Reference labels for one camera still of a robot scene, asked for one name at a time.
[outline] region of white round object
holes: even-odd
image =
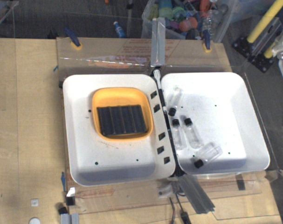
[[[34,217],[34,218],[29,220],[28,224],[41,224],[41,222],[40,222],[39,218]]]

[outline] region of blue bottle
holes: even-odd
[[[118,24],[117,21],[113,23],[115,27],[115,31],[117,32],[117,35],[119,38],[127,38],[126,34],[124,33],[123,28]]]

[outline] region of dark floor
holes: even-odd
[[[73,29],[79,37],[117,37],[113,22],[119,21],[126,28],[128,0],[15,0],[15,36],[17,38],[46,39],[49,31],[65,36],[65,26]],[[134,0],[130,37],[140,38],[141,15],[148,0]],[[277,15],[283,24],[283,9]],[[246,35],[244,23],[230,24],[222,42],[229,61],[234,67],[246,67],[244,78],[248,79],[264,125],[271,164],[268,170],[283,170],[283,77],[275,62],[266,73],[262,73],[232,49],[231,44],[241,35]],[[13,37],[10,22],[1,29],[6,36]],[[276,203],[283,221],[283,176],[271,182]]]

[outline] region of yellow tray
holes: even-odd
[[[97,112],[99,107],[108,106],[124,106],[124,105],[140,105],[142,114],[145,119],[145,133],[132,133],[122,135],[110,135],[104,136],[101,134],[100,121]],[[92,112],[94,118],[94,124],[96,132],[103,139],[109,141],[133,141],[141,140],[149,136],[153,131],[153,120],[150,104],[147,100],[146,95],[136,88],[103,88],[95,92],[92,97]]]

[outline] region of wooden surface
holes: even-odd
[[[60,178],[66,159],[56,66],[55,40],[0,39],[0,224],[27,224],[33,217],[42,224],[60,223],[57,206],[64,202]],[[264,173],[257,175],[258,191],[252,195],[211,196],[213,213],[196,215],[190,203],[183,202],[191,222],[280,224],[269,182]],[[146,191],[141,188],[137,195]],[[39,205],[32,207],[36,198]],[[93,199],[92,204],[101,202]],[[167,224],[171,212],[166,203],[94,212],[81,214],[80,224]]]

